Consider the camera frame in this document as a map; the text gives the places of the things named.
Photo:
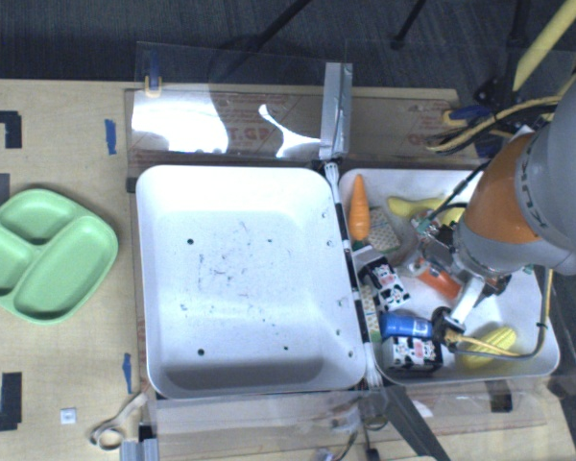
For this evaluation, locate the yellow corn cob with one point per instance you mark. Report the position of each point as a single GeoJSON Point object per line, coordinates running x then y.
{"type": "Point", "coordinates": [496, 341]}

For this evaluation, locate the beige waffle biscuit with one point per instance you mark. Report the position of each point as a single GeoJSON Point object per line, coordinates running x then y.
{"type": "Point", "coordinates": [383, 231]}

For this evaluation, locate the beige patterned packet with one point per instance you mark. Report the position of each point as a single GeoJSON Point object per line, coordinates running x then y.
{"type": "Point", "coordinates": [370, 317]}

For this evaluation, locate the black cylinder on white bracket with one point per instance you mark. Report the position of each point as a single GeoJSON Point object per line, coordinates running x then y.
{"type": "Point", "coordinates": [466, 300]}

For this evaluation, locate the orange carrot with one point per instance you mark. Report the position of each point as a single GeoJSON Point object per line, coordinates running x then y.
{"type": "Point", "coordinates": [359, 214]}

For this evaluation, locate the white plastic tray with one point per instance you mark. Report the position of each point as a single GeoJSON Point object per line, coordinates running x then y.
{"type": "Point", "coordinates": [513, 315]}
{"type": "Point", "coordinates": [249, 276]}

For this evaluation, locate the cow print carton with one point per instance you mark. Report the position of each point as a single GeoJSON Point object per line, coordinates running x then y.
{"type": "Point", "coordinates": [389, 286]}
{"type": "Point", "coordinates": [413, 353]}

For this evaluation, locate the orange bottle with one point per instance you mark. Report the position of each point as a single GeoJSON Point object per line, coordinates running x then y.
{"type": "Point", "coordinates": [439, 281]}

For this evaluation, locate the small white square tag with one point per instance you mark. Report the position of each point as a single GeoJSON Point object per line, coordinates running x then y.
{"type": "Point", "coordinates": [68, 416]}

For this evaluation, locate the yellow banana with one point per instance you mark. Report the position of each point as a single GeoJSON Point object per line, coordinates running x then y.
{"type": "Point", "coordinates": [408, 206]}

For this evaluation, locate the blue can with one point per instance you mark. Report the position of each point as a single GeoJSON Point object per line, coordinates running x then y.
{"type": "Point", "coordinates": [400, 325]}

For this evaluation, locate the green divided plate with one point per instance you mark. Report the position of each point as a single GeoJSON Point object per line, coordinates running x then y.
{"type": "Point", "coordinates": [53, 262]}

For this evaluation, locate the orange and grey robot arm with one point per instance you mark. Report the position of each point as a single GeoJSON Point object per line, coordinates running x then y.
{"type": "Point", "coordinates": [523, 195]}

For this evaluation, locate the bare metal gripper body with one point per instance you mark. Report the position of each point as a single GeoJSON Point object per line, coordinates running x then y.
{"type": "Point", "coordinates": [437, 245]}

